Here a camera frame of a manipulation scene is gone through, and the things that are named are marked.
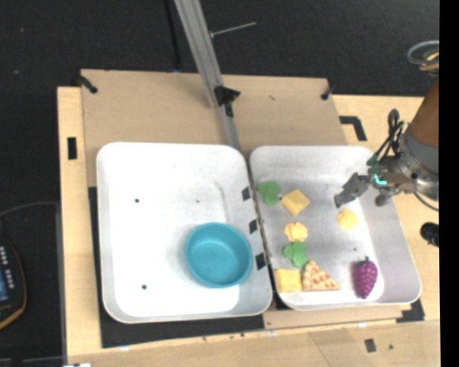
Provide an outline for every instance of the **black floor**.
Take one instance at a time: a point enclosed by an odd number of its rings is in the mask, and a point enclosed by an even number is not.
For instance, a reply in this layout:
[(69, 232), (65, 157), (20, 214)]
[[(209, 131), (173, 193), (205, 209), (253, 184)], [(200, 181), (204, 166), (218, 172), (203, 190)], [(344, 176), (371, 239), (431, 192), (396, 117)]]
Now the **black floor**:
[[(21, 256), (28, 308), (0, 332), (0, 358), (61, 355), (60, 178), (55, 93), (81, 68), (195, 72), (165, 0), (0, 0), (0, 213)], [(440, 0), (200, 0), (222, 73), (325, 77), (335, 93), (423, 96), (407, 61), (438, 40)]]

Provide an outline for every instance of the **teal bowl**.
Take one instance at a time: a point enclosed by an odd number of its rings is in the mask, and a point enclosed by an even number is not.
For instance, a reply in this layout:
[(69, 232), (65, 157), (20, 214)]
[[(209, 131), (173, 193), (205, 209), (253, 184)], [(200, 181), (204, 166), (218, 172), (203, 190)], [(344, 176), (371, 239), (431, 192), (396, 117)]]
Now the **teal bowl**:
[(191, 274), (208, 287), (225, 288), (245, 280), (252, 270), (252, 249), (237, 229), (209, 222), (196, 227), (185, 242)]

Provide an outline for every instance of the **electronic device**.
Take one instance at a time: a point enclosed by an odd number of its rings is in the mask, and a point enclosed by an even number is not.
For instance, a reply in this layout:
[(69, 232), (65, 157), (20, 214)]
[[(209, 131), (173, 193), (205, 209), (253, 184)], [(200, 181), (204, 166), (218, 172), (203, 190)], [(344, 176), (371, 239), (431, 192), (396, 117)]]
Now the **electronic device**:
[(24, 272), (13, 246), (0, 239), (0, 329), (24, 311), (26, 287)]

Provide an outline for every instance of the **toy food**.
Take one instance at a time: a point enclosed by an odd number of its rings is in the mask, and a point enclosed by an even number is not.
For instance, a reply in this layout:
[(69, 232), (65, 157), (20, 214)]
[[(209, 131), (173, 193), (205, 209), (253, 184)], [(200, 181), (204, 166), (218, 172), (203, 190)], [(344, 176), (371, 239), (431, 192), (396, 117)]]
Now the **toy food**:
[(302, 268), (308, 262), (306, 245), (302, 241), (294, 241), (290, 245), (284, 246), (282, 254), (284, 254), (284, 257), (292, 260), (292, 264), (296, 268)]
[(293, 216), (296, 216), (311, 202), (299, 189), (295, 189), (283, 196), (281, 203)]
[(366, 299), (373, 290), (377, 273), (377, 266), (369, 257), (353, 266), (353, 285), (361, 298)]
[(340, 286), (321, 269), (315, 260), (309, 260), (305, 265), (302, 278), (303, 291), (338, 290)]
[(262, 194), (265, 204), (271, 206), (278, 202), (278, 194), (281, 193), (281, 187), (277, 182), (261, 182), (257, 185), (257, 190)]
[(275, 285), (280, 293), (301, 292), (301, 272), (297, 269), (275, 269)]
[(347, 231), (355, 229), (359, 225), (359, 219), (356, 214), (347, 208), (342, 209), (340, 213), (338, 213), (337, 221), (340, 227)]
[(289, 223), (285, 225), (284, 233), (291, 242), (304, 241), (308, 237), (308, 229), (300, 222)]

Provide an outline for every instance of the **yellow toy cheese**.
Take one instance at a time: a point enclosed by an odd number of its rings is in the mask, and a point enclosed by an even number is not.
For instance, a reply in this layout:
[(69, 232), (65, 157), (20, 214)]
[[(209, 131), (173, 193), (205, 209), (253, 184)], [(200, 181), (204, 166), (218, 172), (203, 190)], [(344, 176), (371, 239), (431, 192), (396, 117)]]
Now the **yellow toy cheese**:
[(347, 208), (340, 211), (337, 216), (337, 221), (340, 227), (347, 231), (355, 229), (359, 225), (359, 219), (356, 214)]
[(300, 222), (286, 224), (284, 232), (291, 242), (303, 242), (308, 237), (308, 229)]
[(274, 270), (275, 285), (280, 293), (301, 292), (301, 272), (295, 269), (279, 268)]
[(296, 216), (310, 204), (310, 200), (299, 190), (293, 190), (281, 198), (281, 204), (293, 215)]

